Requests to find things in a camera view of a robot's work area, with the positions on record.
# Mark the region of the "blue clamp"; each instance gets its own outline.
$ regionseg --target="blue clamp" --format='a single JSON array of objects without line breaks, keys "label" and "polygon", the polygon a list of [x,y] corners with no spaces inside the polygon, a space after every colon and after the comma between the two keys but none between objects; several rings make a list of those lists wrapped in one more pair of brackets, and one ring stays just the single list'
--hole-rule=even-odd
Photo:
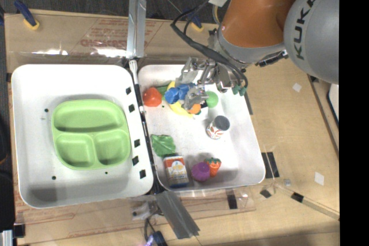
[{"label": "blue clamp", "polygon": [[[188,8],[185,8],[184,13],[185,12],[188,12],[188,11],[189,11],[189,9]],[[194,15],[194,13],[192,12],[192,13],[189,13],[188,18],[192,18],[192,20],[191,20],[191,26],[196,31],[201,32],[204,29],[203,26],[202,26],[202,24],[201,24],[201,21],[200,21],[199,16]]]},{"label": "blue clamp", "polygon": [[24,16],[24,23],[31,30],[37,30],[40,26],[40,23],[33,17],[32,13],[29,11],[27,5],[25,5],[20,0],[15,0],[14,5],[17,10]]}]

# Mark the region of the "plastic lid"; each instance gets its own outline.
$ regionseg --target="plastic lid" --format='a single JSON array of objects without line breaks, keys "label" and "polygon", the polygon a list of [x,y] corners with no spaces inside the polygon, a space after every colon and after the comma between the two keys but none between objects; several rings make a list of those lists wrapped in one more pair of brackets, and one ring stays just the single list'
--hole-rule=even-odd
[{"label": "plastic lid", "polygon": [[179,88],[175,88],[175,87],[171,87],[169,88],[166,92],[165,92],[165,100],[169,103],[169,104],[174,104],[175,102],[177,102],[179,100]]},{"label": "plastic lid", "polygon": [[225,116],[217,116],[214,119],[214,125],[220,130],[226,131],[231,126],[229,120]]}]

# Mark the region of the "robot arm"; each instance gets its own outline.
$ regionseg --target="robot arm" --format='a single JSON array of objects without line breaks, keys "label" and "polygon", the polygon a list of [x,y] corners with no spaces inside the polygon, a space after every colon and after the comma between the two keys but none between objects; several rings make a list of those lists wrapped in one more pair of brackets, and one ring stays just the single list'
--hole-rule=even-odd
[{"label": "robot arm", "polygon": [[[175,22],[176,33],[210,58],[204,68],[206,83],[202,77],[197,90],[186,97],[185,109],[204,98],[205,84],[217,83],[221,92],[246,90],[246,67],[287,57],[304,72],[338,84],[339,0],[231,0],[212,48],[188,41]],[[191,58],[186,67],[200,69]]]}]

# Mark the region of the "small cup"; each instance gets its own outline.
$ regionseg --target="small cup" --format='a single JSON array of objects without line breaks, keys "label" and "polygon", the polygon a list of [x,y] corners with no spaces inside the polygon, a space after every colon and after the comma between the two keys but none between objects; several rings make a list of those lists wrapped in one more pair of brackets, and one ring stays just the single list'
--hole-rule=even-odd
[{"label": "small cup", "polygon": [[191,168],[192,178],[196,181],[203,182],[210,178],[210,167],[205,162],[199,162]]},{"label": "small cup", "polygon": [[204,160],[210,167],[210,177],[215,177],[218,173],[218,170],[221,166],[221,161],[218,158],[207,158]]},{"label": "small cup", "polygon": [[231,126],[229,120],[225,116],[216,116],[215,119],[206,128],[206,133],[212,139],[219,139],[224,132]]}]

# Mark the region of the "black cable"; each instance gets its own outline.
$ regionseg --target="black cable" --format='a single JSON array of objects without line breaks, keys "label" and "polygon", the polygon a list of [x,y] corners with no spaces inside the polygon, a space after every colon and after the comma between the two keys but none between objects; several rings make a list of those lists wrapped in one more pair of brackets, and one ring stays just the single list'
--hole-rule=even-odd
[{"label": "black cable", "polygon": [[154,227],[152,226],[152,224],[150,223],[150,219],[151,217],[154,215],[154,214],[158,214],[158,215],[164,215],[163,213],[161,213],[160,211],[157,211],[153,214],[151,214],[147,219],[145,219],[145,227],[144,227],[144,237],[145,237],[145,240],[146,242],[149,240],[149,236],[148,236],[148,226],[150,226],[151,230],[152,230],[152,233],[156,233]]},{"label": "black cable", "polygon": [[177,16],[177,18],[174,19],[173,23],[176,23],[177,21],[179,21],[181,18],[183,18],[184,16],[192,13],[193,11],[195,11],[195,9],[197,9],[198,6],[194,7],[193,9],[190,9],[184,13],[181,13],[179,16]]},{"label": "black cable", "polygon": [[240,75],[237,71],[235,71],[234,69],[230,69],[233,73],[233,75],[236,77],[237,79],[237,85],[241,85],[241,78],[240,78]]},{"label": "black cable", "polygon": [[176,32],[176,34],[182,38],[182,40],[184,42],[186,42],[189,46],[193,47],[194,49],[196,49],[197,51],[199,51],[200,53],[202,53],[203,55],[207,56],[210,59],[215,60],[216,62],[227,66],[231,69],[233,69],[234,71],[236,71],[240,77],[242,77],[242,79],[245,81],[246,85],[245,87],[247,87],[247,78],[244,76],[244,74],[233,64],[231,64],[224,56],[222,56],[219,52],[204,46],[201,43],[197,43],[196,41],[192,40],[191,38],[189,38],[186,34],[184,34],[177,26],[176,26],[176,22],[174,21],[171,24],[172,29],[174,30],[174,32]]},{"label": "black cable", "polygon": [[187,20],[186,25],[184,26],[184,30],[183,33],[186,34],[187,32],[187,27],[190,25],[192,19],[199,13],[200,10],[202,10],[205,5],[207,5],[209,2],[209,0],[205,0],[202,4],[200,4],[199,6],[197,6],[197,8],[195,7],[195,11],[192,14],[192,16]]}]

